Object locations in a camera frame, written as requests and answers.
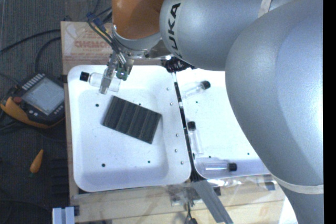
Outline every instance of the white tray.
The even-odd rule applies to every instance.
[[[241,130],[232,111],[225,87],[225,72],[187,69],[176,74],[179,87],[189,82],[207,80],[211,87],[203,93],[182,99],[186,121],[194,121],[203,154],[197,155],[195,143],[195,168],[207,179],[224,179],[237,176],[269,174],[257,153]],[[237,164],[237,171],[204,171],[204,164],[220,165],[224,161]]]
[[[79,80],[82,71],[103,73],[105,68],[76,66],[68,74],[78,187],[91,192],[186,181],[191,165],[172,75],[160,66],[134,66],[119,92],[107,95]],[[152,144],[102,125],[113,95],[162,114]]]

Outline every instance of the gray carpet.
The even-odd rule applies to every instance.
[[[111,0],[100,0],[97,12],[110,6]],[[36,33],[59,29],[60,21],[84,21],[97,0],[6,0],[2,49]],[[0,53],[0,73],[16,80],[25,79],[34,70],[34,59],[41,46],[59,32],[30,39]],[[62,73],[61,44],[55,41],[40,55],[38,71],[59,77]],[[0,76],[0,97],[13,86],[13,82]],[[5,119],[1,125],[10,122]],[[0,223],[50,223],[50,210],[65,207],[69,199],[65,194],[55,195],[52,187],[52,163],[66,159],[64,122],[40,133],[32,128],[10,129],[0,134],[0,199],[33,202],[44,209],[24,202],[0,202]],[[43,164],[35,178],[29,178],[29,166],[39,152],[45,150]]]

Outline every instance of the black cap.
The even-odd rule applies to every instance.
[[[229,171],[230,172],[237,171],[237,164],[236,163],[229,163]]]
[[[208,82],[207,80],[202,81],[201,84],[203,84],[205,90],[209,89],[211,86],[210,82]]]
[[[82,73],[80,74],[79,79],[80,79],[81,81],[88,81],[88,80],[89,80],[89,77],[90,77],[90,74],[89,74],[89,73],[82,72]]]
[[[195,131],[196,130],[196,123],[194,121],[189,121],[187,125],[188,125],[188,130],[189,131]]]

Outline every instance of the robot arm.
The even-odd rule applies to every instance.
[[[323,0],[112,0],[126,59],[162,39],[190,66],[225,70],[235,116],[299,223],[323,223]]]

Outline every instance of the red button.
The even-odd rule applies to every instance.
[[[20,104],[20,103],[22,102],[22,98],[19,97],[19,96],[16,96],[16,97],[13,98],[13,101],[14,101],[14,103],[16,103],[16,104]]]

